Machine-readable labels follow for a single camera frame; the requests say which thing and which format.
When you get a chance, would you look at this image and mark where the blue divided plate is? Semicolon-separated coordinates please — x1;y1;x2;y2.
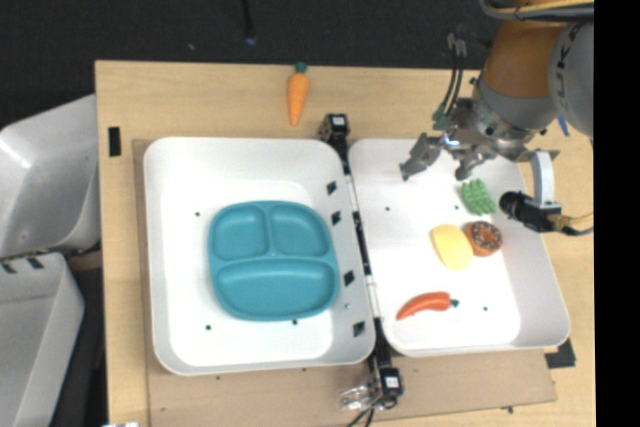
207;200;339;322

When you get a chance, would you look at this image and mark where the red chili pepper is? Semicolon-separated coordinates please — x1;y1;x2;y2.
395;291;460;322

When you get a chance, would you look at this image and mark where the brown doughnut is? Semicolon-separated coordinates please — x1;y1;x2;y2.
462;220;504;258

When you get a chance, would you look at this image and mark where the black block with thin wires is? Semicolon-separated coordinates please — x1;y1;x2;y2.
368;357;405;409
317;113;351;143

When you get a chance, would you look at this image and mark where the orange carrot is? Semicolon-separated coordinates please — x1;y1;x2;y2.
287;61;311;128

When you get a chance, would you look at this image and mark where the green toy vegetable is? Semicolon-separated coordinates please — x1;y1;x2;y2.
459;178;498;217

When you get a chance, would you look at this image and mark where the black cylinder on white bracket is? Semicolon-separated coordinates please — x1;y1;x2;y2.
498;149;563;233

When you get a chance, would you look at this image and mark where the thin black and white rod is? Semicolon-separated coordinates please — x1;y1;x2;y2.
335;134;394;369

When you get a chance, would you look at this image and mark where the white plastic tray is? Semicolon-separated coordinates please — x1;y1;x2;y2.
347;137;572;359
143;136;377;376

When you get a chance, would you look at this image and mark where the yellow toy bread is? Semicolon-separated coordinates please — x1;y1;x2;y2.
430;223;474;272

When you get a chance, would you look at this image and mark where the pale wood board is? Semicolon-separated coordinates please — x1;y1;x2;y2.
94;60;595;427

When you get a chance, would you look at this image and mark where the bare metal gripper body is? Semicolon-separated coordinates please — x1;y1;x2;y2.
439;97;539;163

